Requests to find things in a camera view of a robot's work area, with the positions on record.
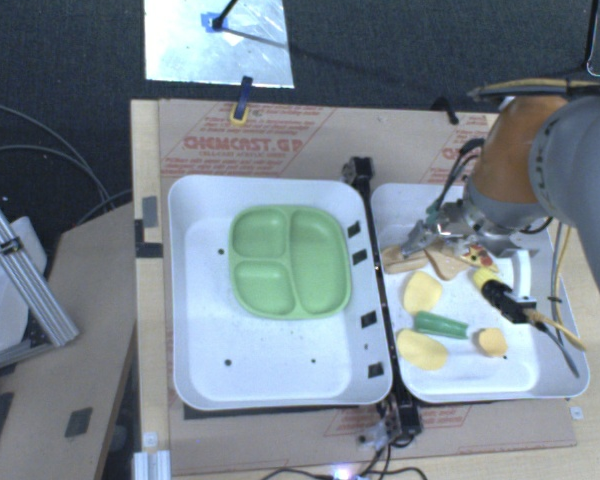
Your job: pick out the brown cardboard board red print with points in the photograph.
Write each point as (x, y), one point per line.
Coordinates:
(290, 138)

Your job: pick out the thin black rod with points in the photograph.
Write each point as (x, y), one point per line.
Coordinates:
(382, 288)

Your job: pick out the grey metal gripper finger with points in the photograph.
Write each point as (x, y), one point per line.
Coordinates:
(419, 229)
(414, 248)

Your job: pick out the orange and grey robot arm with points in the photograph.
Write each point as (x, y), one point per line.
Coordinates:
(575, 163)

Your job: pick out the white plastic tray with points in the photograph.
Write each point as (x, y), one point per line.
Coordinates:
(260, 363)
(485, 375)

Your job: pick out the yellow potato chip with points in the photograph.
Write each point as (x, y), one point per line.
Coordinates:
(422, 293)
(422, 350)

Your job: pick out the tan bread slice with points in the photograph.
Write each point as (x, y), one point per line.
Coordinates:
(447, 265)
(397, 263)

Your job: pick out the yellow round biscuit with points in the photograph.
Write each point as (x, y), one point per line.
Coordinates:
(492, 342)

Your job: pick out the pizza slice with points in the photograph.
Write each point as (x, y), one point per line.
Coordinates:
(480, 258)

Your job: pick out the green divided plate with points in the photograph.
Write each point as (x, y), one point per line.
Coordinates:
(310, 263)

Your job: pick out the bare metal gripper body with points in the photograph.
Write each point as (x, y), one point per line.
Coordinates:
(457, 220)

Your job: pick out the black cylinder on white bracket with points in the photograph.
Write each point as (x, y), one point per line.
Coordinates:
(515, 305)

